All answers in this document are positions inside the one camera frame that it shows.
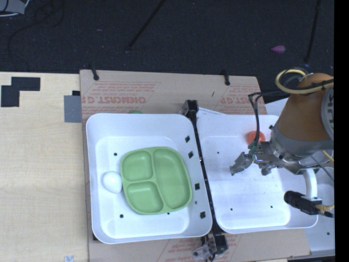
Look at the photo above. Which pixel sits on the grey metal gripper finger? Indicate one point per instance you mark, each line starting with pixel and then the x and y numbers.
pixel 241 162
pixel 267 169

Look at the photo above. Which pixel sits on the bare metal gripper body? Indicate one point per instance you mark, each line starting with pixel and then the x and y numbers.
pixel 272 154

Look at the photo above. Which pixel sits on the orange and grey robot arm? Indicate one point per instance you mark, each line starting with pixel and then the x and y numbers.
pixel 302 113

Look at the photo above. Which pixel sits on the orange round fruit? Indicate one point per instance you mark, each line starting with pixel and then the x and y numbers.
pixel 260 136

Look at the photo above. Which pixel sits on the white plastic tray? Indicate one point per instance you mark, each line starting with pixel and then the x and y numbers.
pixel 245 201
pixel 109 222

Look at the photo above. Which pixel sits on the thin black rod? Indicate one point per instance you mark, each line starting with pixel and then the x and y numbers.
pixel 203 168

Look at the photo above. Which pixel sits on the white paper sheet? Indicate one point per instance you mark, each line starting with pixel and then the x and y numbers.
pixel 210 111

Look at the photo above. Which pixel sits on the green divided plate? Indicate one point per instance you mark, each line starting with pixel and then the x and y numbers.
pixel 158 179

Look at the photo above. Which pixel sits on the brown cardboard board red print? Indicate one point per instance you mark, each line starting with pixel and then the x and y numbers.
pixel 163 91

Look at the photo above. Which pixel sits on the pink strawberry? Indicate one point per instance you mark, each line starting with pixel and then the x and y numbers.
pixel 278 49

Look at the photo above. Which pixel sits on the green round toy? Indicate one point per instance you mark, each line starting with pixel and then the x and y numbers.
pixel 135 112

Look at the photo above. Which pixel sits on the white egg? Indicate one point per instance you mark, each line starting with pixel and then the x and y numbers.
pixel 112 181

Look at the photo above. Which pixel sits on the black cylinder on white bracket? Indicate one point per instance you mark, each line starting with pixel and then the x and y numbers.
pixel 300 200

